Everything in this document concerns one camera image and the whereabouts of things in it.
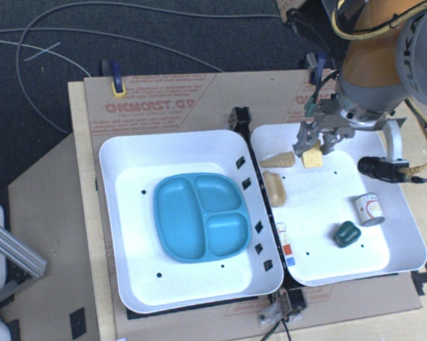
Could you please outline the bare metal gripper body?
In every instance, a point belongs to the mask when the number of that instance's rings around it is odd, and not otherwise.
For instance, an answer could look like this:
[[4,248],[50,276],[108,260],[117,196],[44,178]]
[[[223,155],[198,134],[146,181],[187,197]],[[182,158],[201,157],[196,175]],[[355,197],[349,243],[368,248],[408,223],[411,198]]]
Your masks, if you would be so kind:
[[376,120],[358,122],[353,117],[348,118],[348,111],[341,108],[337,99],[323,99],[314,109],[313,130],[321,133],[326,139],[353,138],[357,131],[378,131]]

